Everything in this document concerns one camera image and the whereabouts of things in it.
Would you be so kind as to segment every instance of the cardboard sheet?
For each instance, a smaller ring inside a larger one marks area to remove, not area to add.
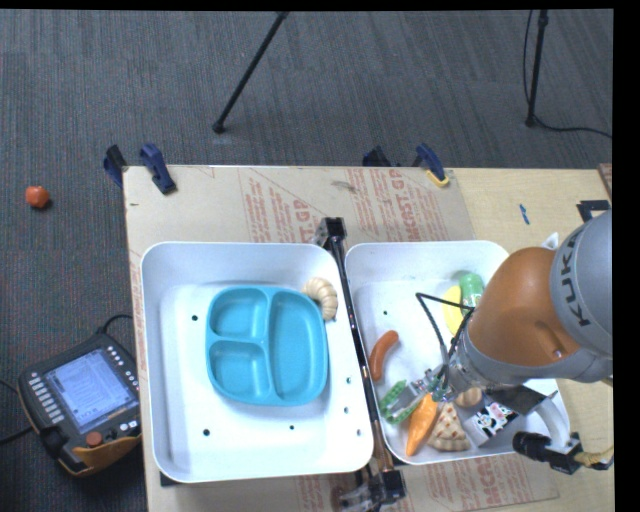
[[[163,195],[145,167],[123,180],[141,383],[143,436],[150,422],[140,261],[162,241],[308,242],[323,217],[342,217],[347,247],[363,242],[475,239],[455,173],[439,188],[418,168],[168,166]],[[337,510],[353,475],[161,486],[145,446],[149,509]],[[470,511],[558,496],[546,465],[519,455],[402,468],[409,495],[385,510]]]

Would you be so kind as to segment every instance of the toy carrot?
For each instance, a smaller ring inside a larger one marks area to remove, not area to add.
[[[427,437],[435,423],[438,402],[434,402],[431,393],[426,395],[418,407],[409,416],[409,437],[405,453],[409,456],[416,453],[420,442]]]

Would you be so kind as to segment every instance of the toy food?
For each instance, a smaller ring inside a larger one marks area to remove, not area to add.
[[[331,320],[338,311],[338,292],[322,277],[312,277],[302,287],[302,293],[320,303],[322,318]]]
[[[498,402],[491,402],[464,423],[469,437],[476,446],[482,446],[502,432],[509,423],[520,416],[516,411]]]
[[[471,443],[467,439],[453,404],[446,404],[440,411],[427,444],[436,450],[447,452],[459,452],[471,448]]]
[[[49,202],[49,192],[40,185],[27,187],[24,197],[34,208],[44,208]]]
[[[475,308],[480,302],[483,291],[484,283],[478,274],[469,272],[460,278],[460,293],[465,306]]]
[[[416,453],[420,442],[429,434],[438,412],[438,402],[434,402],[431,393],[427,394],[418,407],[409,416],[409,437],[405,453],[409,456]]]
[[[399,339],[400,336],[398,335],[398,332],[392,329],[380,336],[378,341],[376,341],[376,344],[373,346],[371,354],[369,354],[369,369],[371,370],[371,378],[374,381],[382,378],[384,358],[389,349],[395,345]]]
[[[454,402],[460,407],[473,407],[482,400],[482,390],[480,388],[469,388],[460,393]]]
[[[462,301],[462,292],[460,291],[460,287],[455,285],[449,288],[444,294],[443,299],[460,304]],[[462,323],[462,311],[458,306],[452,306],[450,304],[442,304],[442,311],[449,331],[453,336],[455,336],[458,332],[458,327],[460,327],[460,324]]]

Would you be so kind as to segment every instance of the orange ball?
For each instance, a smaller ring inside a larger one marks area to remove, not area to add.
[[[49,192],[40,185],[27,187],[24,197],[34,208],[44,208],[49,202]]]

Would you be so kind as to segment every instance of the wooden table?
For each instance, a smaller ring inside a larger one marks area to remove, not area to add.
[[[304,241],[304,231],[309,235],[309,227],[313,227],[318,216],[343,216],[347,224],[355,223],[358,217],[362,231],[351,230],[355,233],[354,243],[367,241],[369,236],[373,239],[388,236],[389,241],[396,236],[405,240],[407,236],[420,236],[428,240],[424,231],[416,229],[421,219],[431,219],[434,213],[427,210],[434,208],[446,214],[444,221],[439,219],[438,229],[442,232],[436,238],[473,238],[475,233],[476,239],[491,240],[513,252],[521,247],[540,245],[554,232],[562,241],[583,222],[577,203],[610,200],[595,169],[458,168],[448,171],[451,179],[448,191],[439,191],[415,168],[169,166],[169,171],[178,190],[167,196],[154,187],[149,170],[144,167],[128,167],[123,176],[145,437],[149,434],[150,411],[140,261],[152,244],[168,240],[258,242],[265,241],[265,237],[271,241]],[[372,181],[363,181],[359,178],[362,176]],[[408,199],[405,198],[407,202],[397,200],[391,205],[388,198],[397,192],[394,188],[412,191]],[[377,198],[368,213],[363,213],[362,203],[353,199],[359,193]],[[314,198],[322,203],[315,209]],[[520,206],[526,211],[528,223],[524,222]],[[264,212],[269,208],[273,211],[267,215]],[[380,226],[375,225],[376,218],[383,215],[388,220],[389,215],[393,216],[389,213],[393,208],[399,224],[388,229],[387,235],[381,235]],[[266,232],[264,228],[269,222],[271,231]],[[572,430],[579,432],[585,450],[597,452],[610,447],[613,444],[612,388],[602,383],[570,381],[559,381],[558,386]],[[161,486],[150,443],[143,442],[143,446],[148,503],[152,511],[331,510],[330,497],[326,493],[323,496],[324,480],[307,477]],[[529,477],[545,481],[532,485],[548,492],[548,496],[533,497],[537,501],[528,502],[527,496],[520,499],[511,496],[502,501],[494,497],[493,501],[490,498],[476,500],[475,505],[472,500],[461,502],[455,496],[448,501],[435,499],[429,503],[413,497],[401,500],[390,510],[418,511],[425,507],[436,511],[471,510],[496,505],[507,505],[509,510],[545,512],[614,509],[613,467],[608,471],[581,468],[567,476],[552,471],[546,464],[512,456],[525,460],[525,469],[535,466],[527,469]],[[431,498],[434,492],[429,491]]]

